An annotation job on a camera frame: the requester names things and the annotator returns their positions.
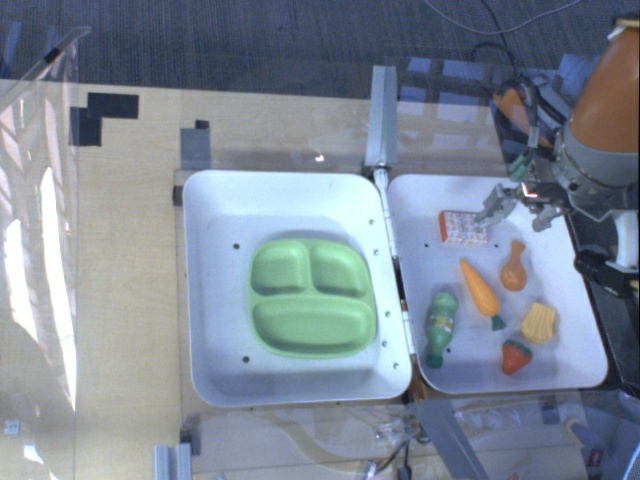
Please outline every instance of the gray carpet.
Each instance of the gray carpet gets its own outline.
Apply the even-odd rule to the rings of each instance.
[[[494,27],[478,0],[432,1],[471,26]],[[487,1],[509,27],[570,0]],[[564,54],[601,53],[611,19],[639,7],[586,0],[508,34],[508,45],[523,66],[556,69]],[[42,55],[57,33],[47,27],[89,26],[82,82],[339,96],[367,94],[368,83],[345,78],[371,63],[467,60],[475,44],[499,41],[451,25],[421,0],[0,0],[0,21],[0,45],[20,37],[5,51],[5,76]],[[506,56],[487,49],[479,60]]]

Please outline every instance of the table surface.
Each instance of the table surface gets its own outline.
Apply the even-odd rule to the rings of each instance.
[[[324,155],[331,169],[356,172],[369,102],[83,85],[78,106],[90,92],[138,95],[139,116],[103,119],[101,147],[79,148],[78,393],[76,428],[68,432],[76,437],[77,479],[151,478],[153,446],[178,441],[181,382],[188,382],[181,368],[180,244],[171,199],[181,168],[180,129],[209,121],[217,167],[312,170],[313,158]],[[486,107],[411,103],[399,108],[398,127],[400,158],[425,171],[503,173]],[[244,417],[234,414],[238,421]],[[360,464],[320,454],[325,464],[316,466],[315,452],[299,435],[273,423],[260,429],[265,445],[238,451],[234,444],[251,440],[231,416],[225,427],[226,417],[212,413],[222,421],[216,420],[218,452],[235,453],[228,479],[352,478]],[[343,422],[322,432],[331,434],[336,425]],[[371,453],[384,457],[389,450]],[[579,449],[570,444],[521,448],[507,463],[495,450],[480,457],[494,474],[531,471],[535,463],[540,477],[585,477]],[[431,446],[416,445],[411,463],[417,478],[448,478]],[[214,467],[197,478],[219,472]],[[394,476],[389,471],[380,478]]]

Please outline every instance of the green bottle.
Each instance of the green bottle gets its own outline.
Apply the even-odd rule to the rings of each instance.
[[[436,294],[431,302],[431,311],[427,319],[427,366],[442,366],[442,351],[451,341],[453,333],[453,315],[458,309],[458,299],[447,292]]]

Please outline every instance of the divided green plate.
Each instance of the divided green plate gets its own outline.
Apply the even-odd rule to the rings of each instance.
[[[376,334],[369,269],[351,247],[328,240],[273,240],[249,269],[249,320],[256,340],[276,354],[344,357]]]

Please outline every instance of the small box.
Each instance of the small box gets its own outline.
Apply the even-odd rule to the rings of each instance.
[[[487,245],[489,234],[487,230],[475,227],[473,221],[475,213],[443,211],[438,216],[440,236],[445,244],[458,245]]]

